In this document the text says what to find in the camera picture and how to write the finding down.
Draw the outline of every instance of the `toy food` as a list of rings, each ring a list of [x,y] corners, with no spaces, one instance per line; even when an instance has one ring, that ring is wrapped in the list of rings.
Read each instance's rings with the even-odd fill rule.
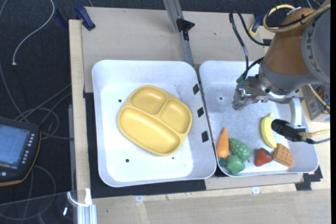
[[[226,158],[229,155],[229,138],[227,134],[227,127],[222,131],[222,134],[219,137],[216,152],[218,158]]]
[[[243,161],[235,154],[230,154],[226,159],[221,158],[219,164],[233,175],[245,169]]]
[[[269,153],[266,149],[264,148],[260,148],[257,151],[257,156],[255,159],[255,165],[256,166],[261,166],[264,165],[266,163],[269,163],[273,161],[273,156],[271,153]]]
[[[277,144],[273,153],[273,159],[288,167],[292,166],[292,154],[290,150],[282,144]]]
[[[271,129],[271,123],[272,123],[273,116],[274,114],[273,112],[271,112],[268,116],[264,117],[261,120],[260,130],[261,130],[262,139],[265,141],[265,143],[269,147],[276,148],[277,143],[275,141],[275,138],[272,134],[272,129]]]
[[[229,139],[229,149],[232,154],[238,156],[242,162],[248,160],[251,157],[251,150],[243,142],[234,138]]]

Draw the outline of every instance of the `orange carrot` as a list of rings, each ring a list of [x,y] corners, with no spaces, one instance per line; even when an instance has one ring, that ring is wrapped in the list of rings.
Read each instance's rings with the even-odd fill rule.
[[[226,158],[229,154],[229,137],[227,134],[227,127],[223,129],[222,134],[219,137],[216,151],[218,158]]]

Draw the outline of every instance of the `yellow plate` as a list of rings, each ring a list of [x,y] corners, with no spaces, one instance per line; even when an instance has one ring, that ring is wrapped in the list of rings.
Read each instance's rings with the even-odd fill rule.
[[[192,114],[186,104],[154,86],[136,89],[118,114],[121,133],[155,155],[174,153],[188,135]]]

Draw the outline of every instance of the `cardboard box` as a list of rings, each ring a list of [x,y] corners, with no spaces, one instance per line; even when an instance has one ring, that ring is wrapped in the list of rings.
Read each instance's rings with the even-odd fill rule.
[[[330,87],[319,84],[312,84],[313,89],[322,98],[322,100],[330,105]],[[330,114],[323,108],[323,105],[313,95],[307,85],[302,87],[303,96],[306,98],[306,105],[311,121],[330,122]]]

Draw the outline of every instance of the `white tray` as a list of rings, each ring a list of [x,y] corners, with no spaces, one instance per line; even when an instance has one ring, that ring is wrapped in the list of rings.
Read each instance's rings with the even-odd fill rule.
[[[275,132],[273,133],[276,142],[290,149],[293,157],[292,166],[288,168],[276,161],[259,167],[254,165],[256,150],[263,147],[270,152],[272,151],[272,148],[268,147],[262,140],[261,119],[273,112],[275,115],[273,119],[291,122],[291,109],[288,104],[268,101],[266,103],[249,104],[241,111],[234,110],[232,101],[236,80],[245,71],[245,65],[245,62],[240,61],[206,61],[199,68],[214,144],[217,145],[221,132],[226,126],[229,137],[242,141],[252,151],[250,162],[244,162],[245,169],[242,172],[232,175],[227,169],[220,167],[222,172],[229,176],[252,176],[315,171],[319,161],[314,145],[292,142]],[[259,65],[254,66],[248,75],[254,76],[257,74],[258,68]],[[307,126],[304,115],[302,116],[302,126]]]
[[[216,169],[216,158],[201,92],[194,94],[195,70],[180,61],[103,60],[92,69],[96,113],[98,170],[109,186],[123,187],[204,179]],[[153,85],[179,98],[192,111],[193,123],[181,147],[170,156],[155,156],[125,138],[117,124],[124,101],[140,86]],[[208,140],[202,140],[207,132]]]

